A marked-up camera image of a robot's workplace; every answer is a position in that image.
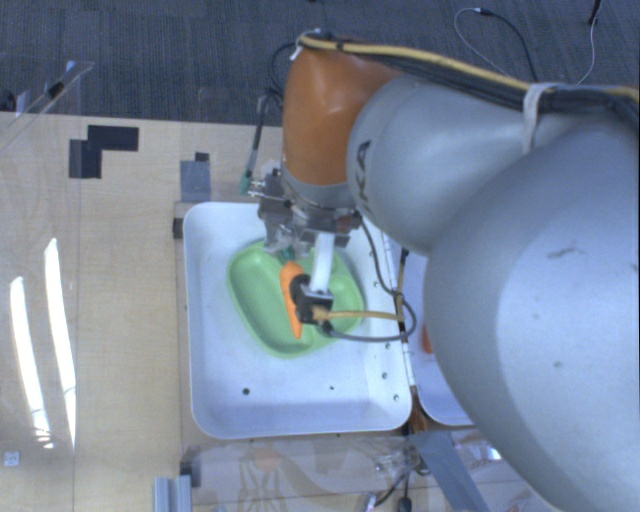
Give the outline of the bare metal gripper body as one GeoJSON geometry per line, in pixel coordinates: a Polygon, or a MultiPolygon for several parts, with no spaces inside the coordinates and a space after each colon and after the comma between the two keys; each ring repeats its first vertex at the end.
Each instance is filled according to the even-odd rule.
{"type": "Polygon", "coordinates": [[[361,226],[361,214],[348,185],[304,183],[285,168],[266,176],[257,189],[260,197],[258,217],[264,225],[280,225],[288,232],[288,247],[294,231],[303,229],[334,236],[344,247],[351,232],[361,226]]]}

